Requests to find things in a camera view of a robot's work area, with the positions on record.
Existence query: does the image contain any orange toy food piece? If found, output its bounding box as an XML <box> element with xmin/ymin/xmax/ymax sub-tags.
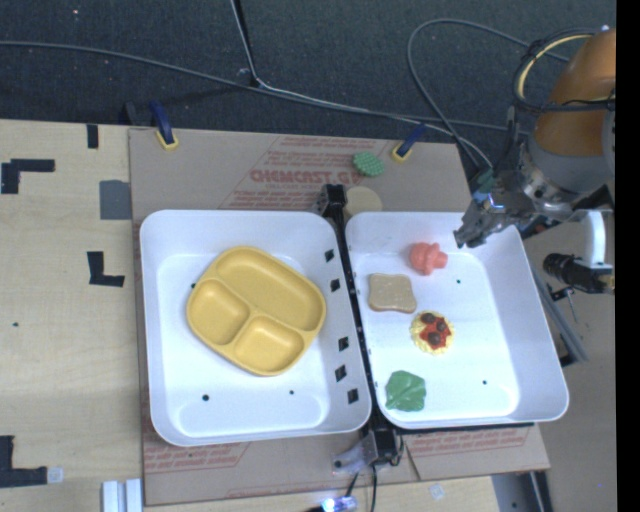
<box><xmin>408</xmin><ymin>241</ymin><xmax>449</xmax><ymax>277</ymax></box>

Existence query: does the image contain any brown cardboard board red print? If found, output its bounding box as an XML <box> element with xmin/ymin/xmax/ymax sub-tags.
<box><xmin>127</xmin><ymin>127</ymin><xmax>552</xmax><ymax>507</ymax></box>

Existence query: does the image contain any white plastic tray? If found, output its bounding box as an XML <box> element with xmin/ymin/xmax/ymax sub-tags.
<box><xmin>344</xmin><ymin>210</ymin><xmax>571</xmax><ymax>431</ymax></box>
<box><xmin>138</xmin><ymin>208</ymin><xmax>374</xmax><ymax>448</ymax></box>

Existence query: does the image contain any yellow divided plate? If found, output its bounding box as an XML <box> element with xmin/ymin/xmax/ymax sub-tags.
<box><xmin>185</xmin><ymin>244</ymin><xmax>328</xmax><ymax>378</ymax></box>

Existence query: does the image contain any black block with thin wires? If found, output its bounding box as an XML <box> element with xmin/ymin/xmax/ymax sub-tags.
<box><xmin>317</xmin><ymin>183</ymin><xmax>350</xmax><ymax>220</ymax></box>
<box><xmin>366</xmin><ymin>426</ymin><xmax>404</xmax><ymax>467</ymax></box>

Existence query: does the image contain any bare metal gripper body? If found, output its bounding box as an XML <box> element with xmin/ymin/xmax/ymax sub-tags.
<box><xmin>468</xmin><ymin>158</ymin><xmax>577</xmax><ymax>237</ymax></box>

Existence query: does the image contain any green toy lettuce leaf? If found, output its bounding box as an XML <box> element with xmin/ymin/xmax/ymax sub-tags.
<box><xmin>383</xmin><ymin>369</ymin><xmax>428</xmax><ymax>414</ymax></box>

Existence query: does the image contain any thin black rod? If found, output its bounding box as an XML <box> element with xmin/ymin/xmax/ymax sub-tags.
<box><xmin>330</xmin><ymin>212</ymin><xmax>385</xmax><ymax>435</ymax></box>

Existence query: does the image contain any beige round toy biscuit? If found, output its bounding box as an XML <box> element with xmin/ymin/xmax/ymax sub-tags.
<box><xmin>344</xmin><ymin>185</ymin><xmax>384</xmax><ymax>214</ymax></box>

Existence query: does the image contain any brown toy bread slice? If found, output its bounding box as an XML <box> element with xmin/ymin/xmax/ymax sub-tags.
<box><xmin>367</xmin><ymin>272</ymin><xmax>418</xmax><ymax>315</ymax></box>

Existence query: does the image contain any green round toy biscuit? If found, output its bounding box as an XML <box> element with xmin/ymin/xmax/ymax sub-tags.
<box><xmin>352</xmin><ymin>151</ymin><xmax>388</xmax><ymax>179</ymax></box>

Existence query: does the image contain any black cylinder on white bracket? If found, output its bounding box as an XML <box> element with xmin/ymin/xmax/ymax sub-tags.
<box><xmin>542</xmin><ymin>208</ymin><xmax>616</xmax><ymax>296</ymax></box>

